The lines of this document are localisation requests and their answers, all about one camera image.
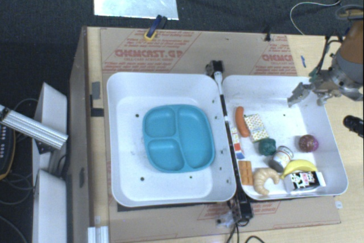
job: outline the orange sausage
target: orange sausage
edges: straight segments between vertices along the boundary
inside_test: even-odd
[[[244,120],[244,108],[242,106],[238,106],[235,112],[235,123],[237,124],[237,128],[239,133],[244,138],[250,136],[250,131]]]

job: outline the tin can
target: tin can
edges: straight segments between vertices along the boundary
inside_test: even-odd
[[[274,156],[269,161],[269,167],[273,168],[277,172],[283,172],[287,164],[291,161],[293,158],[293,152],[285,147],[285,146],[279,146],[276,153],[274,153]]]

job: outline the blue plate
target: blue plate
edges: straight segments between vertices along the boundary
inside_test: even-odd
[[[202,170],[215,158],[209,121],[192,105],[149,110],[143,119],[143,135],[150,163],[163,172]]]

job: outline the green ball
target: green ball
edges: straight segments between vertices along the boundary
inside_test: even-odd
[[[264,156],[270,156],[275,153],[275,140],[271,138],[263,139],[259,142],[259,153]]]

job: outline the black carpet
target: black carpet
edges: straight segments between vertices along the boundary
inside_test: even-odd
[[[289,11],[302,1],[331,4],[336,0],[177,0],[180,20],[167,22],[166,28],[240,32],[263,32],[269,28],[272,33],[298,34]],[[342,0],[342,4],[363,5],[363,0]],[[336,9],[300,6],[293,17],[306,34],[343,34],[350,24],[335,19]],[[0,0],[0,20],[0,104],[10,108],[24,98],[37,98],[43,82],[67,93],[81,26],[146,28],[152,22],[94,16],[93,0]],[[32,106],[25,105],[24,110]],[[17,145],[15,173],[30,173],[30,154],[30,141]],[[12,191],[2,183],[0,187],[0,200],[11,199]],[[31,196],[14,207],[0,204],[0,215],[31,241]],[[21,241],[0,221],[0,243],[3,242]]]

